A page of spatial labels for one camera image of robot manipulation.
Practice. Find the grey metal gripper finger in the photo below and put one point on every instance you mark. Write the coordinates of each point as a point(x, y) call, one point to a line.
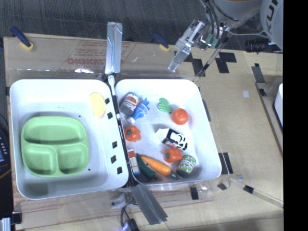
point(184, 42)
point(179, 58)

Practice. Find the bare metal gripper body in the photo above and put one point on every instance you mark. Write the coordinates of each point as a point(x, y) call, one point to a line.
point(208, 36)

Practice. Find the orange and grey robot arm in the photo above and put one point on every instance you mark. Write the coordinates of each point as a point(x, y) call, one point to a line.
point(237, 7)

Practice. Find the green striped toy vegetable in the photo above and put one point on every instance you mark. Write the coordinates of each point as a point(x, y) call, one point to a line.
point(164, 106)

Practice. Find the orange round toy fruit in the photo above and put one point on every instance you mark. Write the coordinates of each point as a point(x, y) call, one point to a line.
point(180, 116)

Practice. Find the blue bottle white cap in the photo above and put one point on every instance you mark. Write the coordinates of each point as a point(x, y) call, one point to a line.
point(140, 111)

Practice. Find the white plastic tray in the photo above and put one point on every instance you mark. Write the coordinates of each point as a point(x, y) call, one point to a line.
point(154, 119)
point(101, 138)

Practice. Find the grey can red label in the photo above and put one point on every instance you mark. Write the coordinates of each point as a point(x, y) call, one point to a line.
point(130, 104)

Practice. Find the black and white milk carton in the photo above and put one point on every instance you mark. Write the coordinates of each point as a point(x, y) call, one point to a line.
point(175, 139)

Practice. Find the orange toy bell pepper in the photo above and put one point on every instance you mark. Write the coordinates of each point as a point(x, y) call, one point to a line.
point(173, 155)
point(132, 133)

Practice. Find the yellow oval biscuit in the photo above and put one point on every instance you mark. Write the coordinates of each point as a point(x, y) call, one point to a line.
point(98, 104)

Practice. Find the grey can green label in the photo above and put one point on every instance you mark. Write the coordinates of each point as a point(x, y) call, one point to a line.
point(187, 165)

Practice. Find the orange toy carrot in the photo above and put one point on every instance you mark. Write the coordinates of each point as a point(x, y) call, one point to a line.
point(157, 165)

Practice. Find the small orange and white carton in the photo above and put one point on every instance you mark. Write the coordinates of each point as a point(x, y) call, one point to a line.
point(133, 161)

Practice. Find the dark green toy cucumber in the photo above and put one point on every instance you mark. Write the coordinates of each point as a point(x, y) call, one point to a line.
point(145, 168)

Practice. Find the brown cardboard board red print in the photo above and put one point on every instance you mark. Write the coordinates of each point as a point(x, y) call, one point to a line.
point(60, 56)

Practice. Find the green divided plate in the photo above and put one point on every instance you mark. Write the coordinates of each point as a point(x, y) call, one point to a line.
point(54, 145)

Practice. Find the black cylinder on white bracket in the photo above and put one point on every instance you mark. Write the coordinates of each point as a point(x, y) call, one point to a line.
point(256, 45)

